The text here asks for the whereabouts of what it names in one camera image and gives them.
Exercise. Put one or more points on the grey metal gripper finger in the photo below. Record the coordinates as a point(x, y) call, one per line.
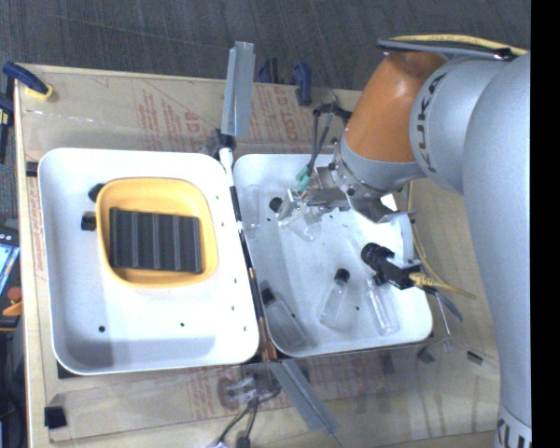
point(313, 212)
point(290, 203)

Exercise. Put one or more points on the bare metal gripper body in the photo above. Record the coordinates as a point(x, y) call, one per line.
point(326, 188)

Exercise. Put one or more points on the clear plastic bottle black cap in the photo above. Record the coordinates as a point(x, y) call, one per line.
point(334, 300)
point(304, 229)
point(284, 321)
point(382, 312)

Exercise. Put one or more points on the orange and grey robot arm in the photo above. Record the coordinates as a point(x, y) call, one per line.
point(490, 166)

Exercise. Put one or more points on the white plastic tray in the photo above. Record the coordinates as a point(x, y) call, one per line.
point(135, 325)
point(308, 269)

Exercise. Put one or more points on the thin black and white rod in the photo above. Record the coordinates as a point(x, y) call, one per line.
point(242, 245)

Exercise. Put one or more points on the yellow rounded plate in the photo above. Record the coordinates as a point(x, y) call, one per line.
point(154, 191)

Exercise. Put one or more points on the black ribbed insert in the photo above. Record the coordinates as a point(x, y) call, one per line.
point(155, 241)

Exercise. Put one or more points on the brown cardboard board red print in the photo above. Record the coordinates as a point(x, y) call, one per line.
point(121, 105)

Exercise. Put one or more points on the black round cap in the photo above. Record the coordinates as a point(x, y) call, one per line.
point(94, 192)
point(88, 222)

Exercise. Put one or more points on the black cylinder on white bracket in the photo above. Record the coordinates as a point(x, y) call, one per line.
point(386, 263)

